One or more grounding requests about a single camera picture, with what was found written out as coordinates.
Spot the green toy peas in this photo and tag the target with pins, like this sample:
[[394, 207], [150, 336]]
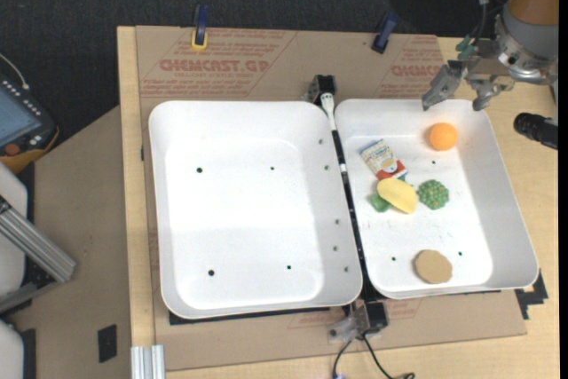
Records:
[[433, 194]]

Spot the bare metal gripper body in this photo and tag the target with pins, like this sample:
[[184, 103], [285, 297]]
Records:
[[519, 65]]

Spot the white and red carton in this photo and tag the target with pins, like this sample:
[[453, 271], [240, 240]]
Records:
[[382, 159]]

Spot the white plastic tray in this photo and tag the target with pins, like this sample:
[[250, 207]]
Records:
[[470, 231], [248, 213]]

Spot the tan round biscuit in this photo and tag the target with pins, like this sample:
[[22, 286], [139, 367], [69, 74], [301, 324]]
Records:
[[433, 266]]

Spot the yellow toy chip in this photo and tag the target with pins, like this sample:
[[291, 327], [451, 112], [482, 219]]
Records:
[[398, 194]]

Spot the green toy pepper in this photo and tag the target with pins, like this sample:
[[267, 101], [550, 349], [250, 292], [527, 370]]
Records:
[[379, 203]]

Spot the thin black and white rod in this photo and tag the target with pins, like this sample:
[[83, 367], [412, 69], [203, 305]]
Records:
[[341, 155]]

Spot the orange ball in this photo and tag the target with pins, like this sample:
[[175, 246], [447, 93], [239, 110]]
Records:
[[443, 136]]

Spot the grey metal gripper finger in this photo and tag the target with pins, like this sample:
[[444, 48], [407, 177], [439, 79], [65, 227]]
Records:
[[484, 97], [441, 88]]

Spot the brown cardboard board red print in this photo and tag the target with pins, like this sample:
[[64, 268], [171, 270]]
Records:
[[231, 66]]

